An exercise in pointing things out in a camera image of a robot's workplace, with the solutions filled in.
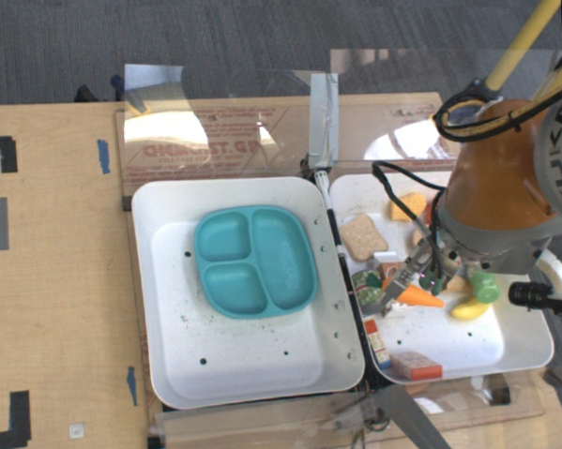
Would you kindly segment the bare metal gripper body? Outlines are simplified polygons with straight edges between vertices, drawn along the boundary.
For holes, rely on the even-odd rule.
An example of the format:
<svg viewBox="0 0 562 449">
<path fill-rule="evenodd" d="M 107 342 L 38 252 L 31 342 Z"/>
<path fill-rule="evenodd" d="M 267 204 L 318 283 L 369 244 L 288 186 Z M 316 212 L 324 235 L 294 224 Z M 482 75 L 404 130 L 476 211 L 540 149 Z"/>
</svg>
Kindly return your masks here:
<svg viewBox="0 0 562 449">
<path fill-rule="evenodd" d="M 460 269 L 458 256 L 452 258 L 443 247 L 435 247 L 429 238 L 422 238 L 413 247 L 406 259 L 408 269 L 421 277 L 428 277 L 432 281 L 442 282 L 450 280 Z"/>
</svg>

